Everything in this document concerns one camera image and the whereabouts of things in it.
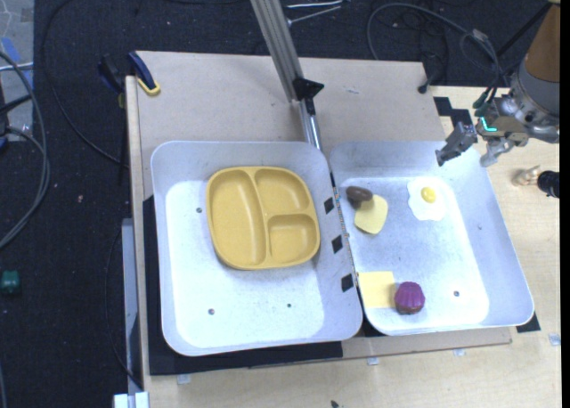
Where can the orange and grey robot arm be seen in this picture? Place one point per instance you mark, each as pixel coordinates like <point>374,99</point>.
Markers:
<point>544,45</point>

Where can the black cylinder on white bracket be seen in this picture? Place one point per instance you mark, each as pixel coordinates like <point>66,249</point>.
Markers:
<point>548,183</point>

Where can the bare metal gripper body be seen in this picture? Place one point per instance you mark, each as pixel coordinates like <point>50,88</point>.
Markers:
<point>512,123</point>

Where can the white plastic tray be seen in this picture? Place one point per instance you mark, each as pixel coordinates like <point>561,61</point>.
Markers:
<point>418,263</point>
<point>249,308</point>

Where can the yellow divided plate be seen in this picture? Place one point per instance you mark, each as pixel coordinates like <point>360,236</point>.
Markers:
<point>236,219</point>

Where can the square yellow toy cheese slice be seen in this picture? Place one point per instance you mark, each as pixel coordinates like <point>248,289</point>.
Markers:
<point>376,288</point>

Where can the brown cardboard board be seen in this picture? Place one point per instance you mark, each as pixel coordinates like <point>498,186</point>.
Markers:
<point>214,99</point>

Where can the purple toy cupcake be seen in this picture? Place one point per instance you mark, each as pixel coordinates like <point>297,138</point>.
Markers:
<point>409,297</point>

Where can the white toy fried egg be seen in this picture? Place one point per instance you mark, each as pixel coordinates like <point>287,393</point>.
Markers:
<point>426,208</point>

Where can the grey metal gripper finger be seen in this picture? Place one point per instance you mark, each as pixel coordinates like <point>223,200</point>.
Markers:
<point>495,151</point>
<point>458,139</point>

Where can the brown toy doughnut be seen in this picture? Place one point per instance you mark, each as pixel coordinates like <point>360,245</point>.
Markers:
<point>359,193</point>

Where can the round yellow toy slice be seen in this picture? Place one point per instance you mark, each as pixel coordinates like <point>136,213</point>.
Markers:
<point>372,219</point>

